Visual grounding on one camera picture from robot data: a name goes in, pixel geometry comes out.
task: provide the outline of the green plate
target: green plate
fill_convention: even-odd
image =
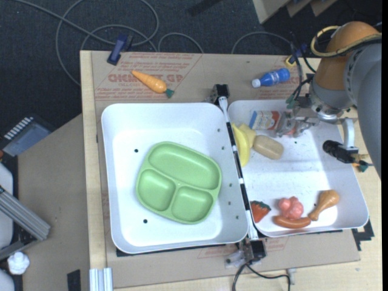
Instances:
[[[144,207],[186,224],[207,218],[220,188],[221,169],[212,158],[168,141],[149,150],[136,180]]]

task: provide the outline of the plastic water bottle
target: plastic water bottle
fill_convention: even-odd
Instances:
[[[254,88],[260,86],[272,86],[280,82],[285,82],[290,79],[290,72],[287,68],[281,68],[266,73],[260,79],[252,80],[252,86]]]

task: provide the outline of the cable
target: cable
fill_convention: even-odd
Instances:
[[[185,35],[183,33],[179,33],[179,32],[171,32],[171,33],[168,33],[166,35],[164,35],[160,40],[159,40],[159,43],[158,43],[158,51],[160,52],[160,45],[162,43],[162,41],[168,37],[168,36],[183,36],[189,40],[191,40],[198,48],[199,50],[201,51],[201,53],[204,53],[204,50],[202,49],[202,47],[191,37],[189,37],[188,35]]]
[[[282,274],[282,275],[277,275],[277,276],[264,276],[258,272],[256,272],[256,270],[254,270],[253,268],[251,268],[250,266],[250,263],[244,263],[239,269],[238,271],[236,272],[236,275],[233,279],[233,283],[232,283],[232,291],[236,291],[236,285],[237,285],[237,280],[240,276],[240,274],[243,272],[244,268],[247,267],[252,273],[256,274],[257,276],[259,277],[262,277],[262,278],[265,278],[265,279],[278,279],[278,278],[287,278],[287,285],[288,285],[288,291],[291,290],[291,279],[290,279],[290,276],[289,275],[286,275],[286,274]]]
[[[60,54],[60,52],[59,52],[59,42],[58,42],[58,38],[59,38],[59,31],[61,30],[61,27],[62,27],[62,23],[63,23],[64,21],[66,21],[66,16],[67,16],[67,15],[68,15],[68,14],[69,14],[76,6],[78,6],[80,3],[84,2],[84,1],[85,1],[85,0],[78,0],[78,1],[76,1],[71,7],[69,7],[69,8],[67,9],[67,11],[66,11],[66,12],[63,14],[63,16],[61,16],[61,18],[60,18],[60,22],[59,22],[59,24],[58,24],[58,27],[57,27],[57,29],[56,29],[56,34],[55,34],[55,50],[56,50],[56,55],[57,55],[57,57],[58,57],[59,63],[60,63],[60,65],[61,65],[62,69],[66,72],[67,76],[68,76],[74,83],[76,83],[77,85],[80,85],[80,83],[79,83],[76,79],[74,79],[74,77],[71,76],[71,74],[67,71],[67,69],[66,69],[64,63],[62,62],[61,54]],[[149,42],[149,41],[156,35],[156,33],[157,33],[158,30],[159,30],[159,18],[158,18],[158,14],[157,14],[156,11],[154,10],[154,8],[153,8],[147,1],[145,1],[145,0],[139,0],[139,1],[141,1],[142,3],[144,3],[144,4],[151,10],[151,12],[153,13],[153,15],[154,15],[154,17],[155,17],[155,20],[156,20],[156,27],[155,27],[153,33],[152,33],[148,38],[146,38],[146,39],[143,40],[142,42],[138,42],[138,43],[132,44],[133,47],[135,47],[135,46],[137,46],[137,45],[144,44],[144,43],[146,43],[146,42]],[[131,27],[128,27],[128,26],[124,26],[124,25],[123,25],[123,26],[121,26],[121,27],[122,27],[122,28],[129,29],[129,30],[133,30]],[[101,30],[101,29],[103,29],[103,28],[99,27],[99,28],[97,28],[95,31],[99,31],[99,30]],[[110,42],[110,41],[107,41],[107,40],[102,39],[102,38],[100,38],[100,37],[97,37],[97,36],[94,35],[93,33],[90,33],[90,32],[88,32],[88,31],[86,31],[86,30],[85,30],[85,33],[87,34],[87,37],[92,36],[92,37],[94,37],[94,38],[96,38],[96,39],[98,39],[98,40],[100,40],[100,41],[102,41],[102,42],[104,42],[104,43],[111,44],[111,45],[115,45],[114,42]]]
[[[303,79],[302,66],[301,66],[301,63],[299,62],[298,57],[296,57],[295,53],[296,53],[296,51],[294,50],[294,54],[293,55],[294,55],[296,66],[298,68],[298,73],[299,73],[299,85],[296,88],[296,92],[294,94],[294,98],[293,98],[294,101],[296,101],[296,99],[299,97],[299,94],[301,93],[302,86],[303,86],[303,82],[302,82],[302,79]]]
[[[89,38],[89,37],[93,37],[101,42],[104,42],[106,44],[110,44],[110,45],[115,45],[114,42],[111,42],[111,41],[108,41],[108,40],[105,40],[103,38],[100,38],[99,36],[96,36],[94,34],[94,32],[97,32],[101,29],[104,29],[104,28],[107,28],[107,27],[121,27],[121,28],[126,28],[128,30],[132,30],[134,32],[137,32],[139,35],[141,35],[143,38],[145,38],[145,40],[141,41],[141,42],[138,42],[138,43],[134,43],[132,44],[132,46],[137,46],[137,45],[141,45],[141,44],[144,44],[146,42],[150,42],[150,40],[156,35],[158,29],[159,29],[159,18],[158,18],[158,14],[156,13],[156,11],[154,10],[154,8],[145,0],[139,0],[141,1],[142,3],[144,3],[150,10],[151,12],[153,13],[154,17],[155,17],[155,20],[156,20],[156,27],[153,31],[153,33],[146,37],[144,34],[140,33],[139,31],[131,28],[131,27],[128,27],[128,26],[124,26],[124,25],[106,25],[106,26],[103,26],[103,27],[99,27],[97,29],[95,29],[93,32],[89,32],[87,31],[86,29],[74,24],[72,21],[69,21],[66,16],[76,7],[78,6],[80,3],[84,2],[85,0],[78,0],[76,1],[70,8],[67,9],[67,11],[64,13],[63,16],[60,16],[44,7],[40,7],[39,5],[37,4],[34,4],[34,3],[31,3],[31,2],[28,2],[28,1],[25,1],[25,0],[9,0],[9,1],[15,1],[15,2],[18,2],[18,3],[21,3],[21,4],[25,4],[25,5],[29,5],[33,8],[37,8],[38,10],[46,13],[46,14],[49,14],[57,19],[59,19],[59,24],[58,24],[58,27],[57,27],[57,30],[56,30],[56,35],[55,35],[55,50],[56,50],[56,55],[58,57],[58,61],[59,61],[59,64],[61,65],[62,69],[65,71],[66,75],[77,85],[80,85],[80,83],[67,71],[62,59],[61,59],[61,55],[60,55],[60,52],[59,52],[59,42],[58,42],[58,38],[59,38],[59,31],[62,27],[62,23],[65,22],[66,24],[72,26],[73,28],[85,33],[87,35],[86,37],[86,40]]]
[[[132,27],[129,27],[129,26],[126,26],[126,25],[118,25],[118,24],[110,24],[110,25],[104,25],[104,26],[101,26],[101,27],[98,27],[96,29],[94,29],[92,32],[89,32],[88,30],[74,24],[72,21],[69,21],[66,16],[75,8],[77,7],[80,3],[84,2],[85,0],[78,0],[76,1],[73,5],[71,5],[67,11],[62,15],[58,15],[44,7],[41,7],[37,4],[34,4],[34,3],[31,3],[31,2],[28,2],[28,1],[25,1],[25,0],[9,0],[9,1],[14,1],[14,2],[18,2],[18,3],[21,3],[21,4],[25,4],[25,5],[28,5],[28,6],[31,6],[33,8],[36,8],[46,14],[49,14],[51,16],[53,16],[54,18],[56,19],[59,19],[59,24],[58,24],[58,27],[56,29],[56,34],[55,34],[55,51],[56,51],[56,55],[57,55],[57,58],[58,58],[58,61],[59,61],[59,64],[61,65],[61,68],[63,69],[63,71],[66,73],[66,75],[77,85],[81,85],[70,73],[69,71],[66,69],[66,66],[64,65],[63,61],[62,61],[62,58],[61,58],[61,54],[60,54],[60,51],[59,51],[59,32],[61,31],[61,27],[62,27],[62,23],[66,23],[68,24],[69,26],[79,30],[80,32],[83,32],[86,34],[86,37],[84,39],[84,41],[82,42],[82,45],[81,45],[81,50],[83,50],[86,42],[89,40],[90,37],[92,38],[95,38],[96,40],[99,40],[105,44],[109,44],[109,45],[115,45],[114,42],[112,41],[108,41],[104,38],[101,38],[97,35],[95,35],[96,32],[102,30],[102,29],[105,29],[105,28],[124,28],[124,29],[127,29],[127,30],[130,30],[130,31],[133,31],[135,33],[137,33],[138,35],[140,35],[141,37],[144,38],[143,41],[141,42],[137,42],[137,43],[134,43],[132,44],[132,47],[136,47],[138,45],[142,45],[142,44],[145,44],[146,42],[148,42],[154,49],[154,51],[156,52],[160,52],[160,50],[158,50],[156,48],[156,46],[153,44],[153,42],[151,41],[151,39],[156,35],[156,33],[158,32],[159,30],[159,17],[158,17],[158,14],[156,13],[155,9],[145,0],[139,0],[140,2],[142,2],[143,4],[145,4],[150,10],[151,12],[153,13],[154,17],[155,17],[155,21],[156,21],[156,24],[155,24],[155,29],[154,31],[152,32],[152,34],[150,36],[146,36],[145,34],[141,33],[140,31],[132,28]],[[192,39],[191,37],[183,34],[183,33],[169,33],[165,36],[163,36],[159,42],[159,48],[160,48],[160,44],[161,44],[161,41],[170,36],[170,35],[179,35],[179,36],[183,36],[185,38],[188,38],[190,39],[198,48],[199,50],[201,51],[201,53],[204,53],[204,50],[201,48],[201,46],[194,40]]]
[[[339,28],[339,26],[329,26],[329,27],[323,28],[314,36],[314,38],[311,41],[311,45],[310,45],[311,51],[313,52],[313,54],[317,55],[318,57],[322,57],[322,58],[339,57],[339,56],[344,56],[344,55],[348,54],[349,52],[354,51],[354,50],[356,50],[356,49],[358,49],[366,44],[373,44],[373,43],[382,42],[383,34],[382,33],[375,33],[373,35],[369,35],[369,36],[366,36],[364,38],[361,38],[361,39],[349,44],[348,46],[346,46],[344,48],[339,48],[338,50],[336,50],[334,52],[324,53],[324,52],[319,52],[318,50],[315,49],[315,44],[317,43],[317,40],[321,35],[323,35],[325,32],[331,31],[331,30],[337,30],[338,28]]]
[[[301,92],[302,86],[303,86],[304,84],[306,84],[306,83],[310,83],[310,82],[312,81],[312,79],[313,79],[313,76],[308,77],[308,78],[305,79],[303,82],[301,82],[300,85],[294,90],[293,95],[298,94],[297,97],[299,97],[299,94],[300,94],[300,92]]]
[[[231,54],[234,54],[234,53],[235,53],[236,46],[237,46],[243,39],[245,39],[245,38],[248,37],[248,36],[252,36],[252,35],[269,35],[269,36],[274,36],[274,37],[279,38],[280,40],[283,40],[283,41],[286,42],[288,45],[292,46],[292,42],[291,42],[291,41],[287,40],[286,38],[283,38],[283,37],[280,36],[280,35],[277,35],[276,33],[271,33],[271,32],[250,32],[250,33],[247,33],[246,35],[242,36],[241,38],[239,38],[239,40],[237,40],[237,41],[235,42],[235,44],[233,45]]]
[[[300,43],[298,42],[294,32],[290,32],[290,34],[292,35],[292,39],[294,41],[294,44],[296,44],[296,47],[300,49],[300,53],[302,55],[302,58],[304,60],[304,62],[306,63],[306,66],[312,71],[312,72],[316,72],[315,69],[309,64],[309,62],[307,61],[307,58],[306,58],[306,54],[304,53],[304,50],[302,49],[302,47],[300,46]]]

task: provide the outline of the blue clamp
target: blue clamp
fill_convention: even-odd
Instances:
[[[125,50],[130,50],[132,46],[133,37],[131,36],[128,42],[128,37],[126,35],[120,34],[117,38],[115,48],[112,50],[111,54],[108,57],[107,62],[112,65],[117,65],[121,57],[120,53]]]
[[[296,57],[301,57],[303,55],[303,53],[306,52],[306,50],[307,50],[307,44],[303,43],[301,48],[299,48],[295,52],[295,56]],[[289,57],[287,57],[287,59],[285,61],[285,64],[286,64],[286,66],[288,66],[288,68],[293,67],[296,64],[296,60],[295,60],[294,55],[290,55]]]

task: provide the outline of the yellow banana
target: yellow banana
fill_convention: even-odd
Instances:
[[[249,161],[250,155],[250,145],[247,134],[239,129],[234,123],[231,124],[233,129],[233,134],[235,137],[238,156],[240,160],[241,167],[244,167]]]
[[[238,129],[240,129],[242,132],[246,133],[247,136],[248,136],[248,140],[249,140],[249,147],[252,148],[253,147],[253,142],[255,141],[255,137],[256,137],[256,132],[251,129],[247,124],[245,123],[242,123]]]

